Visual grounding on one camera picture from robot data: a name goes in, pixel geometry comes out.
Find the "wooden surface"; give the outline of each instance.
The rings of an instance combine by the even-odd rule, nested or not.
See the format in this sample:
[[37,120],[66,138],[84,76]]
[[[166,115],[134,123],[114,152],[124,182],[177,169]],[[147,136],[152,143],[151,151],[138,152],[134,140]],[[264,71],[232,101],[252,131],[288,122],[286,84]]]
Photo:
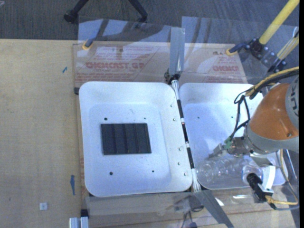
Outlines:
[[[73,43],[0,40],[1,228],[64,228],[70,217],[80,216]],[[75,195],[71,175],[75,176]],[[231,193],[217,191],[215,195],[228,201]],[[39,210],[42,202],[48,203],[48,210]],[[251,210],[225,205],[224,210],[235,227],[295,227],[290,212],[265,211],[255,205]],[[178,220],[124,227],[179,228],[181,224]]]

